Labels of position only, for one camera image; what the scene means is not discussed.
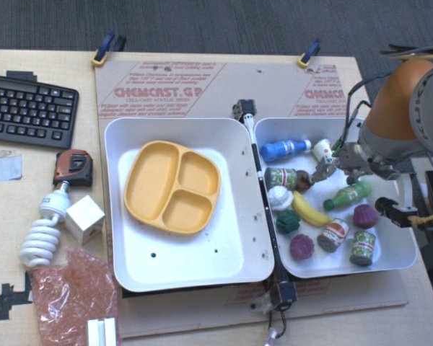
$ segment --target white plastic tray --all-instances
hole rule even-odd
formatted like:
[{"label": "white plastic tray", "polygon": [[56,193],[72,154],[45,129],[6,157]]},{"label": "white plastic tray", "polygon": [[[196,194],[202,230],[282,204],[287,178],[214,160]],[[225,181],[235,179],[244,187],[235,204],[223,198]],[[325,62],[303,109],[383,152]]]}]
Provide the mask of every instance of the white plastic tray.
[{"label": "white plastic tray", "polygon": [[[260,120],[255,126],[255,137],[258,149],[265,143],[286,139],[301,141],[307,138],[314,146],[322,138],[327,138],[335,143],[343,131],[343,126],[343,118],[266,118]],[[355,141],[358,131],[358,127],[352,126],[348,141]],[[263,172],[266,167],[283,167],[296,170],[303,169],[313,173],[318,163],[312,152],[297,154],[292,158],[270,163],[265,163],[261,156],[260,160]],[[371,184],[372,191],[367,198],[359,203],[368,203],[373,207],[376,199],[382,196],[398,203],[412,201],[412,189],[408,179],[402,179],[398,182],[385,181],[375,175],[362,178]],[[331,177],[317,182],[303,195],[312,207],[330,216],[341,218],[348,223],[351,233],[347,236],[346,241],[336,252],[327,253],[319,247],[316,241],[316,237],[325,227],[315,227],[300,221],[300,228],[290,234],[281,234],[276,231],[281,260],[285,268],[299,278],[316,278],[410,267],[415,262],[417,253],[412,229],[399,228],[384,216],[380,216],[376,225],[368,229],[377,237],[372,264],[369,267],[362,267],[349,261],[353,233],[359,230],[352,223],[353,209],[357,204],[348,208],[337,208],[331,212],[325,212],[323,209],[323,201],[332,198],[337,190],[345,186],[347,186],[346,176],[340,169],[337,169]],[[274,223],[276,218],[277,214],[273,213]],[[298,260],[290,254],[289,244],[296,234],[307,234],[315,242],[315,251],[311,258]]]},{"label": "white plastic tray", "polygon": [[[196,234],[182,235],[134,219],[123,190],[139,149],[150,141],[179,143],[209,157],[221,187],[214,213]],[[127,290],[147,292],[259,282],[274,256],[250,139],[231,118],[120,118],[105,130],[115,277]]]}]

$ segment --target plastic bag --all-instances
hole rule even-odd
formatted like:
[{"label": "plastic bag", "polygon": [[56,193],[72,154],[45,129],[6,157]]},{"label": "plastic bag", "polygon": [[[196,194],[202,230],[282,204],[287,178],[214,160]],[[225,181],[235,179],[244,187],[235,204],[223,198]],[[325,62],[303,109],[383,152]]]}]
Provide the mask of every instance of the plastic bag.
[{"label": "plastic bag", "polygon": [[30,271],[42,346],[85,346],[89,319],[118,316],[118,292],[108,265],[83,249],[65,250],[66,266]]}]

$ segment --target blue bottle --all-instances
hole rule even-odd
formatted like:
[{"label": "blue bottle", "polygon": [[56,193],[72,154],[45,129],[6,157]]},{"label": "blue bottle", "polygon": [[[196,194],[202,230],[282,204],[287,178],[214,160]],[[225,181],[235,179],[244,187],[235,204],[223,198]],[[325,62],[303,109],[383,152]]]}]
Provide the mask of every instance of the blue bottle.
[{"label": "blue bottle", "polygon": [[296,142],[293,140],[279,141],[275,143],[265,143],[260,150],[264,161],[274,161],[277,159],[286,159],[290,156],[297,155],[301,151],[311,150],[310,140]]}]

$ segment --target green bottle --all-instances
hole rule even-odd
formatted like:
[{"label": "green bottle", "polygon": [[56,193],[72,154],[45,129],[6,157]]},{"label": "green bottle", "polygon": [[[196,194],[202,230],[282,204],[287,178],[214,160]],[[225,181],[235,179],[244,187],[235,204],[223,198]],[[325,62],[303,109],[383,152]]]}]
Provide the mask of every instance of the green bottle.
[{"label": "green bottle", "polygon": [[350,206],[352,203],[357,203],[363,198],[366,198],[369,194],[369,183],[364,180],[359,180],[358,182],[339,190],[332,199],[324,201],[323,206],[327,211],[340,208],[341,206]]}]

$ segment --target white cube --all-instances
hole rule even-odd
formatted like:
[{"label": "white cube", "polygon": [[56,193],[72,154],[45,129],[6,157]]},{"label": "white cube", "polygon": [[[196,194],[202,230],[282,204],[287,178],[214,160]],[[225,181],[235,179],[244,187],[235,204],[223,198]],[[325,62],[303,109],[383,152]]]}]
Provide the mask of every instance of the white cube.
[{"label": "white cube", "polygon": [[104,217],[100,207],[87,195],[67,209],[65,225],[83,245],[101,232]]}]

